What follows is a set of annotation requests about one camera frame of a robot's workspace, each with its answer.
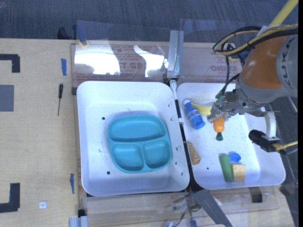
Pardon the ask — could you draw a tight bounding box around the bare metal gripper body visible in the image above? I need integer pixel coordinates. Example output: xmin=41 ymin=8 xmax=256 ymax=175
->
xmin=211 ymin=90 xmax=255 ymax=118

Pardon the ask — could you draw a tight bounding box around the orange carrot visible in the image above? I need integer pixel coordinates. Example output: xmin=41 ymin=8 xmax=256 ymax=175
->
xmin=212 ymin=116 xmax=225 ymax=141

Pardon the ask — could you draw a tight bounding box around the yellow banana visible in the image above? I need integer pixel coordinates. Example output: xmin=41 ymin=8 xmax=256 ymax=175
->
xmin=191 ymin=101 xmax=214 ymax=116

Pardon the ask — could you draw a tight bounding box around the blue bottle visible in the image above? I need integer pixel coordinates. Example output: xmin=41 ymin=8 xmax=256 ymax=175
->
xmin=182 ymin=98 xmax=206 ymax=130

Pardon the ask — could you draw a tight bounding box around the small blue round object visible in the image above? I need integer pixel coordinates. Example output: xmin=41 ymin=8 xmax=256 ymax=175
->
xmin=228 ymin=151 xmax=242 ymax=164

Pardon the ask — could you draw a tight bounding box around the brown biscuit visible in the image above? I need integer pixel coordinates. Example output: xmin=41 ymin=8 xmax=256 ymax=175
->
xmin=187 ymin=140 xmax=202 ymax=166

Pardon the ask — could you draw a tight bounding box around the brown cardboard board red print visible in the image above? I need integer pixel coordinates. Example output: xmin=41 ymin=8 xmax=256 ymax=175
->
xmin=71 ymin=40 xmax=280 ymax=213

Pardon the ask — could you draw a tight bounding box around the green cylinder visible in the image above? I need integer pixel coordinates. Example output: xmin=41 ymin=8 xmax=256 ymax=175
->
xmin=218 ymin=153 xmax=234 ymax=183

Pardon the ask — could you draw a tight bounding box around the yellow cube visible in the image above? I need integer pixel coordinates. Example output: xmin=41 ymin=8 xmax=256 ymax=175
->
xmin=230 ymin=163 xmax=247 ymax=183

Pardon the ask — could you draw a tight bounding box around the white plastic tray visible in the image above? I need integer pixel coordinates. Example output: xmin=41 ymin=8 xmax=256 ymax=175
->
xmin=76 ymin=80 xmax=191 ymax=197
xmin=176 ymin=82 xmax=286 ymax=191

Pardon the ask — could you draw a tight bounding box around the blue divided plate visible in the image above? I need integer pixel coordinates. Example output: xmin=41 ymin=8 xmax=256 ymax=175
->
xmin=107 ymin=114 xmax=173 ymax=174

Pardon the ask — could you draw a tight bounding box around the black screwdriver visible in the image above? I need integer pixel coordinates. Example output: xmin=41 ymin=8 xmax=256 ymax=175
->
xmin=57 ymin=83 xmax=64 ymax=117

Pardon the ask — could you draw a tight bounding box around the black cylinder on white bracket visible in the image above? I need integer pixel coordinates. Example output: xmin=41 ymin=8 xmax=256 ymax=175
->
xmin=248 ymin=106 xmax=281 ymax=153

